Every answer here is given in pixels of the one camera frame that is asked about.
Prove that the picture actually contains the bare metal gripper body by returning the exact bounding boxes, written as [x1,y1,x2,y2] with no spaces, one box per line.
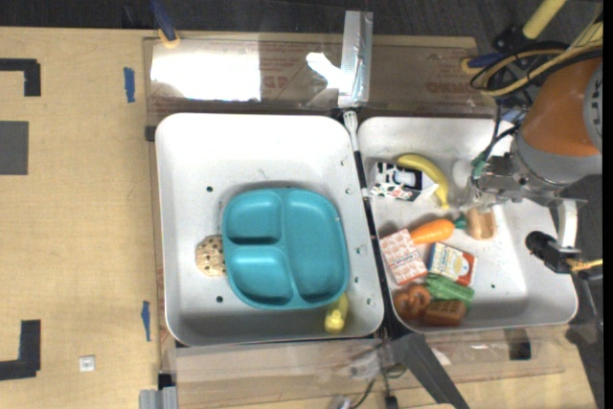
[467,153,530,208]

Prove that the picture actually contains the tan bread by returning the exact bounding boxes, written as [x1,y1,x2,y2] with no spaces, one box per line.
[465,206,497,241]

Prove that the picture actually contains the yellow banana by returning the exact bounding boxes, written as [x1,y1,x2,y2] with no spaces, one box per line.
[396,152,452,211]

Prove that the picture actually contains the orange carrot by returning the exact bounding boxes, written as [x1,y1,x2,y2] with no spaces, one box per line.
[408,214,468,246]

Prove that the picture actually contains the white orange and blue carton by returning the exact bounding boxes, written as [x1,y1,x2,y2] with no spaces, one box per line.
[425,241,478,288]

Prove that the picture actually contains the white plastic tray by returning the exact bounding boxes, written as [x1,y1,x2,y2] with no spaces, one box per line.
[153,111,386,348]
[356,115,580,334]

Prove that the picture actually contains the white floral print packet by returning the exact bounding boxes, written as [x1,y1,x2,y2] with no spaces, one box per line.
[368,181,423,203]

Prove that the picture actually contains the black and white carton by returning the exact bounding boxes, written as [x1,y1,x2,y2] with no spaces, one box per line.
[374,160,424,191]

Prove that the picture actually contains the green beans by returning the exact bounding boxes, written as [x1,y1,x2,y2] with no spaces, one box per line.
[424,273,476,306]

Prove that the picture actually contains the red and white carton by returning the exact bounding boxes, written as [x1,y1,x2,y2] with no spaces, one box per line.
[378,227,429,286]

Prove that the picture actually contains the brown waffle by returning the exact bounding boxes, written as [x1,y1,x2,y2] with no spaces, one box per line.
[421,298,467,329]

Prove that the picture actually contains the brown pretzel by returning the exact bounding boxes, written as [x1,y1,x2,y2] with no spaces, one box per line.
[393,284,433,323]

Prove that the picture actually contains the blue divided plate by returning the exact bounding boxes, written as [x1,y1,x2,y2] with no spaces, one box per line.
[220,187,351,310]

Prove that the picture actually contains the yellow bottle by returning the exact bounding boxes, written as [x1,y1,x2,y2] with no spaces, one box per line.
[323,292,351,335]

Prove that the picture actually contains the tan chocolate chip biscuit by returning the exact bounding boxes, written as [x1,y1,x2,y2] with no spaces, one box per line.
[193,233,228,279]

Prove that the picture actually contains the black cylinder on white bracket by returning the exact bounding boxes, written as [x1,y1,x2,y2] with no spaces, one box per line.
[524,198,583,275]

